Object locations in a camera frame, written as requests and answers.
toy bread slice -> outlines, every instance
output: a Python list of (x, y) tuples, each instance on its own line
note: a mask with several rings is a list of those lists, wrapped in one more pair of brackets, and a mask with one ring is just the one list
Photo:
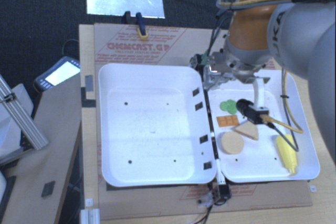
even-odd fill
[(244, 148), (244, 140), (236, 132), (227, 132), (221, 138), (223, 150), (227, 154), (238, 154)]
[(249, 121), (236, 127), (234, 131), (253, 140), (259, 139), (258, 127)]

wooden table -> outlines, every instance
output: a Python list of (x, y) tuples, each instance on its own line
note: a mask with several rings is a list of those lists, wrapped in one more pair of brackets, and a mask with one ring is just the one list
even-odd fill
[[(85, 74), (94, 74), (93, 65), (83, 65), (94, 62), (94, 28), (93, 25), (80, 26), (80, 44), (81, 44), (81, 63), (85, 66), (82, 69), (81, 86), (85, 87)], [(283, 209), (268, 209), (268, 210), (252, 210), (252, 211), (237, 211), (210, 214), (207, 223), (335, 223), (336, 222), (336, 173), (335, 164), (333, 163), (328, 150), (319, 133), (318, 127), (314, 120), (312, 109), (309, 102), (307, 82), (294, 76), (301, 103), (306, 115), (306, 119), (310, 128), (312, 139), (318, 154), (321, 172), (320, 175), (310, 182), (311, 186), (316, 187), (316, 192), (311, 193), (313, 206), (298, 207), (298, 208), (283, 208)], [(86, 92), (87, 99), (95, 99), (95, 89)], [(92, 117), (95, 119), (95, 108), (86, 108), (82, 111), (82, 116)], [(83, 162), (84, 162), (84, 188), (85, 198), (92, 198), (93, 204), (87, 205), (87, 209), (99, 207), (99, 192), (97, 179), (97, 135), (96, 122), (83, 123)], [(193, 223), (199, 219), (198, 215), (185, 216), (166, 216), (166, 217), (150, 217), (122, 220), (106, 220), (101, 221), (103, 224), (145, 224), (145, 223)]]
[[(80, 77), (45, 91), (34, 121), (49, 140), (4, 171), (16, 176), (3, 224), (58, 224), (80, 139)], [(42, 197), (44, 185), (55, 182), (51, 195)]]

aluminum frame rail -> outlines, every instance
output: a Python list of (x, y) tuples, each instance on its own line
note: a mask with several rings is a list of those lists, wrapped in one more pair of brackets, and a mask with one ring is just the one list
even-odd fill
[(16, 98), (15, 93), (12, 92), (1, 74), (0, 103), (4, 105), (34, 149), (40, 150), (49, 143), (46, 137), (39, 131), (33, 119), (22, 107), (21, 103)]

round beige toy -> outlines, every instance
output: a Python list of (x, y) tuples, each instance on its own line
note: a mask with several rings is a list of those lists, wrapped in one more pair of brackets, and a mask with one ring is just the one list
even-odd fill
[(224, 151), (228, 154), (238, 154), (243, 150), (244, 140), (236, 132), (227, 132), (221, 138)]

black wire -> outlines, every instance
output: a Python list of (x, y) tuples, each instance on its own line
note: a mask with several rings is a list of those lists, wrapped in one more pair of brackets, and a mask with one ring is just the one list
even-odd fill
[(222, 206), (222, 205), (224, 205), (224, 204), (226, 204), (226, 200), (225, 200), (224, 202), (221, 202), (220, 204), (219, 204), (218, 202), (215, 202), (215, 203), (214, 203), (214, 205), (216, 205), (216, 206)]
[(72, 187), (67, 191), (67, 195), (68, 195), (69, 193), (71, 193), (71, 192), (74, 190), (74, 188), (75, 188), (76, 185), (82, 180), (82, 178), (83, 178), (83, 175), (81, 175), (81, 176), (77, 179), (77, 181), (72, 185)]
[(67, 41), (65, 41), (64, 43), (63, 43), (63, 45), (62, 45), (62, 55), (63, 56), (66, 56), (66, 54), (65, 54), (65, 47), (66, 47), (66, 45), (69, 43), (69, 42), (77, 42), (77, 43), (79, 43), (79, 40), (77, 40), (77, 39), (68, 39)]
[(74, 210), (71, 214), (71, 216), (69, 217), (68, 221), (66, 222), (66, 224), (70, 224), (76, 217), (77, 213), (78, 213), (78, 210), (80, 209), (80, 202), (78, 202), (76, 204), (76, 210)]
[(213, 207), (212, 205), (209, 206), (208, 211), (206, 212), (205, 216), (204, 216), (203, 218), (201, 218), (199, 221), (194, 222), (193, 224), (199, 224), (199, 223), (201, 223), (202, 221), (204, 221), (204, 222), (202, 222), (202, 224), (206, 224), (206, 222), (208, 221), (208, 217), (209, 217), (209, 215), (210, 215), (210, 212), (211, 212), (212, 207)]
[[(282, 105), (284, 107), (287, 123), (288, 123), (289, 126), (292, 126), (291, 123), (290, 123), (290, 119), (289, 119), (289, 115), (288, 115), (288, 111), (287, 111), (287, 106), (286, 106), (286, 102), (285, 102), (285, 98), (287, 98), (287, 97), (285, 96), (285, 70), (284, 70), (284, 68), (281, 69), (281, 92), (282, 92)], [(295, 147), (297, 149), (296, 150), (294, 148), (294, 150), (298, 152), (299, 151), (299, 146), (298, 146), (298, 143), (296, 141), (294, 132), (291, 129), (289, 129), (289, 131), (290, 131), (290, 133), (292, 135), (293, 141), (295, 143)]]
[(277, 133), (280, 134), (280, 135), (282, 136), (283, 139), (285, 139), (285, 141), (287, 142), (287, 144), (290, 145), (290, 147), (291, 147), (293, 150), (295, 150), (296, 152), (299, 151), (299, 147), (298, 147), (296, 141), (295, 141), (295, 146), (296, 146), (296, 147), (295, 147), (295, 146), (293, 146), (293, 144), (287, 139), (287, 137), (285, 137), (285, 135), (284, 135), (283, 133), (281, 133), (280, 130), (279, 130), (278, 128), (275, 127), (275, 125), (274, 125), (273, 123), (268, 122), (266, 125), (267, 125), (268, 127), (270, 127), (271, 129), (277, 131)]
[(210, 55), (211, 48), (212, 48), (212, 46), (214, 45), (214, 43), (217, 39), (217, 36), (219, 34), (220, 28), (222, 27), (223, 23), (226, 20), (231, 19), (231, 16), (224, 17), (227, 12), (228, 12), (228, 10), (226, 10), (226, 12), (221, 13), (219, 16), (217, 16), (216, 24), (215, 24), (214, 29), (212, 30), (211, 38), (210, 38), (210, 44), (209, 44), (209, 47), (208, 47), (208, 50), (207, 50), (207, 53), (206, 53), (207, 57), (209, 57), (209, 55)]

